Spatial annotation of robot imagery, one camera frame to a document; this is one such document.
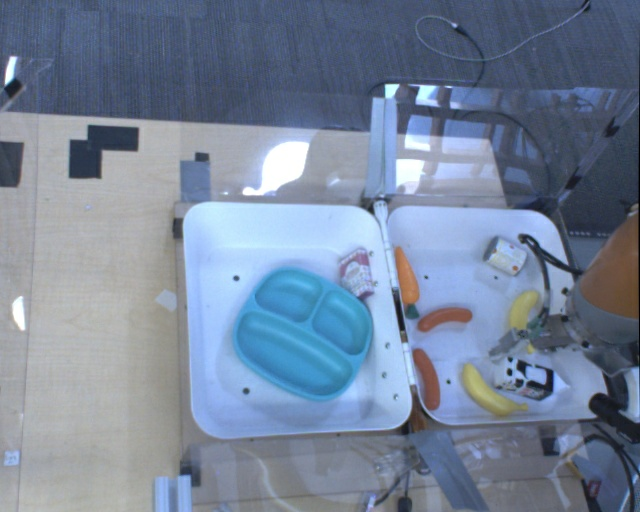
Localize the white and black carton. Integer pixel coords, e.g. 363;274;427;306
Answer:
493;353;572;403

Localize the yellow banana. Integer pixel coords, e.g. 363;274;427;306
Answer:
460;361;530;418
508;289;542;355

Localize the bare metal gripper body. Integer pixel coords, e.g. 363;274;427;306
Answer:
528;313;594;355

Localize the thin black and white rod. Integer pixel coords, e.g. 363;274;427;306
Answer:
373;199;417;401

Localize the blue divided plate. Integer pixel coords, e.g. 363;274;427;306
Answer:
232;266;376;403

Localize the black cylinder on white bracket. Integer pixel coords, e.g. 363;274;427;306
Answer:
582;345;640;432

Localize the orange carrot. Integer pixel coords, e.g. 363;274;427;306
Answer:
393;244;422;321

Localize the red and white carton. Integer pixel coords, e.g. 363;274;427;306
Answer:
338;246;378;301

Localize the white plastic tray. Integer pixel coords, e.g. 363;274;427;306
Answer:
386;205;612;428
181;201;414;441

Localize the orange sausage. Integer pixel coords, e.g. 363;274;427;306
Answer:
411;347;443;413
416;306;474;334

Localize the white can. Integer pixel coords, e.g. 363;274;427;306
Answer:
482;235;529;278

